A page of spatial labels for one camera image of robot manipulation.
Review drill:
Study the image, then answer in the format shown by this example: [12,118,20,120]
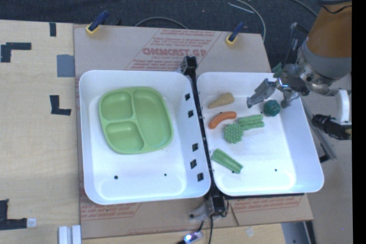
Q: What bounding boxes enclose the green asparagus bundle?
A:
[236,114,265,131]

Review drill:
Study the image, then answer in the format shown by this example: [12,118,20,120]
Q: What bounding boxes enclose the orange sausage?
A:
[208,111,238,130]

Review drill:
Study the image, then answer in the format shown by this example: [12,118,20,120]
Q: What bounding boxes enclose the green divided plate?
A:
[98,86,174,155]

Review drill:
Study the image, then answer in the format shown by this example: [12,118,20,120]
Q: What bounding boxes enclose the brown cardboard board red print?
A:
[73,25,314,239]

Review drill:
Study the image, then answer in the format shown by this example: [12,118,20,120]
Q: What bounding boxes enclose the green grapes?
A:
[223,122,244,145]

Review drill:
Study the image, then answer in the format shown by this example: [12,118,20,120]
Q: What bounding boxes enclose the black cylinder on white bracket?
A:
[311,88,352,141]

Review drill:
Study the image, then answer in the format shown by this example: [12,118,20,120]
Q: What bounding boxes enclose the green celery stick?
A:
[210,148,244,174]

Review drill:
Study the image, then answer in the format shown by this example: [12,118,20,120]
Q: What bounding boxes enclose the black block with thin wires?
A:
[181,55,199,76]
[210,194,229,217]

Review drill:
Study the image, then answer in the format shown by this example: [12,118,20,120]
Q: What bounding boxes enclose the dark green broccoli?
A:
[262,99,281,117]

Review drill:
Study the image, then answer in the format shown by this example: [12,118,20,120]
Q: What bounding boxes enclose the white plastic tray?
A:
[196,71,325,197]
[78,70,212,206]

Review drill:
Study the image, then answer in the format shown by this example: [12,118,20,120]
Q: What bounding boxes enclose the thin black rod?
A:
[187,73,221,223]

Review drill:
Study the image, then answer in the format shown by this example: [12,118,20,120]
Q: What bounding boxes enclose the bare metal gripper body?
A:
[275,59,341,97]

